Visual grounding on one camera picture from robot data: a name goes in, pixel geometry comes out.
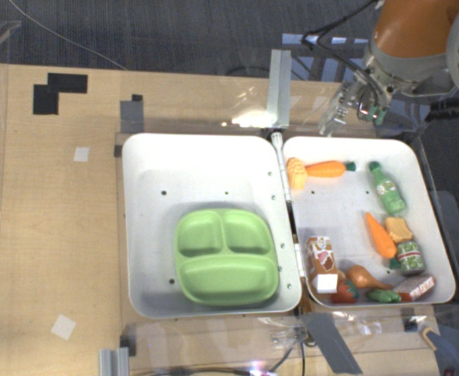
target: green bottle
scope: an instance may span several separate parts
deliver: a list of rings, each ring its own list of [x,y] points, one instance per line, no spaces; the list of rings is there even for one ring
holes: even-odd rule
[[[405,209],[405,202],[400,197],[395,183],[382,173],[381,165],[376,161],[372,161],[369,164],[369,170],[374,176],[376,191],[378,192],[386,211],[390,215],[394,215]]]

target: white tape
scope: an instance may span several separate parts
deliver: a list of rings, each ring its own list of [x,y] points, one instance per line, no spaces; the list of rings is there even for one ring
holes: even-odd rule
[[[89,161],[89,147],[77,147],[74,151],[73,161]]]
[[[61,314],[54,323],[51,332],[67,341],[69,340],[71,333],[73,333],[75,326],[75,321]]]

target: toy carrot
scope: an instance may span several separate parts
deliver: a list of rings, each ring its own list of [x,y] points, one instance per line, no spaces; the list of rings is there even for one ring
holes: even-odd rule
[[[340,161],[324,161],[306,166],[306,172],[310,177],[334,178],[341,177],[346,170],[353,171],[354,163],[344,164]]]
[[[393,258],[396,255],[396,246],[388,232],[370,213],[366,213],[365,218],[378,252],[385,258]]]

